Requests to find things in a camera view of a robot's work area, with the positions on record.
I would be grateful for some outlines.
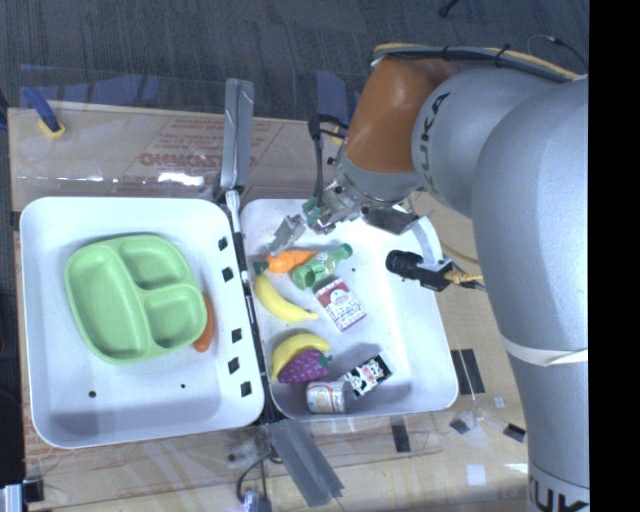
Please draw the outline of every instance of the orange carrot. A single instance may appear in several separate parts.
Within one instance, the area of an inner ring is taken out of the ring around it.
[[[205,306],[207,306],[207,324],[205,325],[204,331],[200,337],[193,342],[193,348],[198,352],[206,352],[211,345],[211,341],[213,341],[213,306],[211,305],[211,301],[209,301],[209,297],[207,297],[204,292],[202,293],[202,297],[204,298]]]
[[[255,269],[256,274],[261,274],[265,270],[269,270],[276,274],[283,274],[306,263],[316,254],[318,254],[318,251],[289,249],[288,251],[282,251],[275,258],[269,254],[265,258],[265,261],[256,261],[253,264],[253,268]]]

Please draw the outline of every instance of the banana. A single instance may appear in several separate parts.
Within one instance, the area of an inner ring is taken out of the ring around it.
[[[284,340],[271,354],[271,380],[278,380],[280,371],[294,357],[314,348],[326,352],[331,349],[331,345],[324,338],[311,333],[295,334]]]
[[[318,313],[310,313],[282,297],[264,274],[256,277],[254,289],[258,300],[267,311],[285,322],[294,323],[318,318]]]

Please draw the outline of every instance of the white band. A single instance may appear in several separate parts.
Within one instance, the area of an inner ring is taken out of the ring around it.
[[[543,350],[518,345],[501,336],[506,351],[516,359],[537,366],[552,366],[556,364],[584,363],[589,361],[589,348],[582,350]]]

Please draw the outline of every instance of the can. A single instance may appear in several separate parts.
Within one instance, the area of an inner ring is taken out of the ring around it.
[[[344,380],[336,382],[309,382],[307,384],[307,407],[317,414],[347,412],[347,391],[351,384]]]

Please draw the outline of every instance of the green divided plate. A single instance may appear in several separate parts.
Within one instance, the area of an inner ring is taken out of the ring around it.
[[[89,348],[133,363],[193,343],[207,310],[180,250],[157,235],[129,235],[77,250],[65,268],[71,310]]]

